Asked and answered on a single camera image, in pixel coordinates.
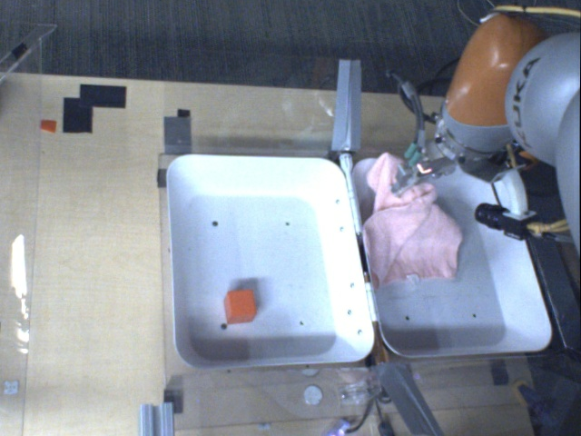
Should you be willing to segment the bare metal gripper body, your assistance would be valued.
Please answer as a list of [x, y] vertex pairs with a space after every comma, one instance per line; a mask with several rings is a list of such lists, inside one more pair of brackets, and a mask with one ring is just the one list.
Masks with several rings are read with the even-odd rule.
[[429, 139], [418, 133], [405, 152], [405, 181], [419, 182], [452, 173], [462, 152], [453, 138], [435, 134]]

